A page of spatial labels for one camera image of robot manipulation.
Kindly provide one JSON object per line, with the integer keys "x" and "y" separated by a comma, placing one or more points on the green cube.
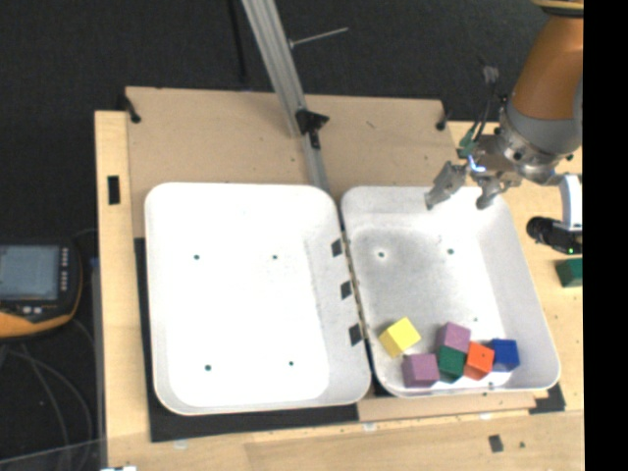
{"x": 450, "y": 361}
{"x": 570, "y": 273}

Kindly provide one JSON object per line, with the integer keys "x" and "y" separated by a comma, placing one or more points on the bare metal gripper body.
{"x": 525, "y": 162}

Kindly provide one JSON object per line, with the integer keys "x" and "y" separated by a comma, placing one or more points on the black cylinder on white bracket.
{"x": 552, "y": 233}

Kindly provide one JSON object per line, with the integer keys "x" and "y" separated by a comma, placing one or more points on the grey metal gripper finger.
{"x": 445, "y": 184}
{"x": 490, "y": 192}

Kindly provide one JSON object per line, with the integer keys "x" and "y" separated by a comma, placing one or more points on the yellow cube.
{"x": 400, "y": 336}

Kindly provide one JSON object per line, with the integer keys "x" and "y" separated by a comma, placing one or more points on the brown cardboard board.
{"x": 221, "y": 135}

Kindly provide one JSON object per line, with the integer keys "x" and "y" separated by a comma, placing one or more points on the white plastic tray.
{"x": 245, "y": 302}
{"x": 422, "y": 282}

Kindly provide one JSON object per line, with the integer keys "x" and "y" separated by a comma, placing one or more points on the blue cube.
{"x": 505, "y": 353}

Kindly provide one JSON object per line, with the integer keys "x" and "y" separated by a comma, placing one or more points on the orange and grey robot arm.
{"x": 549, "y": 71}

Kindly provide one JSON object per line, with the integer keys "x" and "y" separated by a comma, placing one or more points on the orange cube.
{"x": 480, "y": 358}

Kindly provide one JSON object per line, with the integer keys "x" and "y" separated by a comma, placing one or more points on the purple cube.
{"x": 454, "y": 336}
{"x": 420, "y": 370}

